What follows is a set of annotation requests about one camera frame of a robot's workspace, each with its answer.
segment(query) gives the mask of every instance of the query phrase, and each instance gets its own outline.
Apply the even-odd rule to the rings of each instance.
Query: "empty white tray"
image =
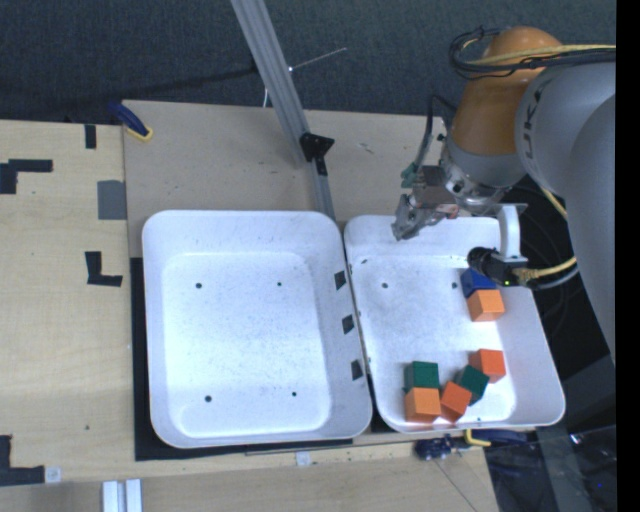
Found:
[[[371,420],[340,232],[315,212],[164,211],[142,235],[151,421],[179,448]]]
[[[472,322],[460,286],[476,246],[500,247],[497,220],[458,218],[424,228],[410,240],[393,237],[393,217],[362,216],[345,228],[347,259],[380,415],[399,432],[550,425],[565,400],[532,292],[501,288],[506,313]],[[479,348],[503,350],[507,376],[456,424],[404,418],[403,369],[411,361],[439,365],[440,384],[455,377]]]

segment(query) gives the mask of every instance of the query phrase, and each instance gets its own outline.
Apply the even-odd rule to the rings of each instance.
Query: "robotic arm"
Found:
[[[460,58],[487,37],[480,60]],[[500,201],[528,174],[567,218],[575,259],[529,269],[525,258],[503,248],[473,248],[469,265],[503,286],[535,289],[554,272],[574,275],[579,264],[615,361],[615,47],[566,46],[530,27],[478,29],[453,41],[450,61],[470,81],[439,165],[422,166],[432,140],[428,122],[418,156],[402,174],[412,194],[400,198],[396,239],[455,218],[460,209],[497,217],[504,227],[513,215]]]

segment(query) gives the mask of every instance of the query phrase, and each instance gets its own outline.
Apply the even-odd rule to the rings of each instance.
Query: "green block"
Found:
[[[458,372],[455,383],[471,391],[470,405],[473,405],[484,395],[487,385],[489,384],[489,376],[475,369],[473,366],[467,365],[462,371]]]
[[[404,389],[409,392],[411,388],[436,388],[440,387],[440,376],[437,363],[413,361],[404,368]]]

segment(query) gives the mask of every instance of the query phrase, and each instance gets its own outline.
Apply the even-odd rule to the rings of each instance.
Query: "cube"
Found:
[[[484,395],[487,385],[489,384],[489,376],[473,366],[467,365],[458,372],[454,382],[464,389],[471,391],[471,401],[469,405],[473,405]]]
[[[462,284],[462,294],[465,299],[468,299],[476,290],[496,290],[498,288],[498,285],[491,279],[472,268],[468,268],[460,275],[460,284]]]
[[[433,423],[440,413],[440,391],[437,388],[412,388],[404,395],[407,421]]]
[[[471,391],[449,381],[440,394],[440,415],[450,423],[455,423],[467,411],[470,402]]]
[[[473,322],[497,320],[504,314],[500,290],[476,290],[467,298],[467,307]]]
[[[438,364],[413,361],[404,368],[404,390],[411,388],[440,388]]]
[[[495,384],[507,374],[502,350],[481,348],[469,355],[469,364],[488,375],[491,384]]]

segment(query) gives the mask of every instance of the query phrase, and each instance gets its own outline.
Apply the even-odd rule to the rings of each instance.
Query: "black clamp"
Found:
[[[324,155],[331,149],[334,139],[322,137],[320,135],[314,135],[313,133],[305,132],[300,137],[300,146],[307,162],[311,160],[316,161],[316,170],[320,176],[327,176],[327,166],[324,163]]]

